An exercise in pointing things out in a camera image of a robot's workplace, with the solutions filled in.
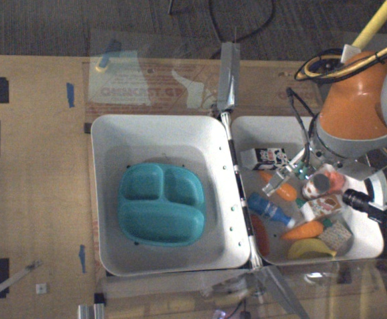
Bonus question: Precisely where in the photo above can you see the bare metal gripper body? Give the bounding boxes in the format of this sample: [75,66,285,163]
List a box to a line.
[287,144,387,182]

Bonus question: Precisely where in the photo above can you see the orange carrot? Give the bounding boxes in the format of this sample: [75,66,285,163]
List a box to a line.
[281,220,324,242]
[259,170,298,202]

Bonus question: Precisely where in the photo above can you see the black and white cow carton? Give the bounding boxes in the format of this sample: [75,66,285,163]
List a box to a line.
[239,147,291,172]

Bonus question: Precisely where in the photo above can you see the blue bottle with white cap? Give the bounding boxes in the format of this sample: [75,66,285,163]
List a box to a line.
[247,191,297,229]

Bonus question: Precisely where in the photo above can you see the brown and white can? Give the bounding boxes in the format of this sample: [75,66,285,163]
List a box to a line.
[301,173,332,201]

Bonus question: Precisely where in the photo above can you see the white and brown carton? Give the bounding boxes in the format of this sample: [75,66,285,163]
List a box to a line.
[295,193,344,223]

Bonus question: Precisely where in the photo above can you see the red sausage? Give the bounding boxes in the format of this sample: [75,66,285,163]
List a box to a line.
[249,214,271,257]

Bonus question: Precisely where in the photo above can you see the pale patterned cube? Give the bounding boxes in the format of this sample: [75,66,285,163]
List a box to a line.
[317,220,353,252]

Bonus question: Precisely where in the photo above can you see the white plastic tray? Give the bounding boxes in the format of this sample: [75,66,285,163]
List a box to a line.
[90,114,252,277]
[229,115,386,266]

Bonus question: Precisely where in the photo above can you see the yellow banana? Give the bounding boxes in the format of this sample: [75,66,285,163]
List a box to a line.
[287,237,338,261]

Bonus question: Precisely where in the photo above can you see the teal divided plate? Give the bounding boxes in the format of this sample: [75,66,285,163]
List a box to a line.
[116,162,207,247]

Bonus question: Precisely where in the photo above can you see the brown cardboard board, red print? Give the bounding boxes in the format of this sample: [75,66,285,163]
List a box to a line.
[82,60,387,299]

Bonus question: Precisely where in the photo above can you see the black cylinder on white bracket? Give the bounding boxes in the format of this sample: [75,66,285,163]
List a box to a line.
[342,169,387,225]

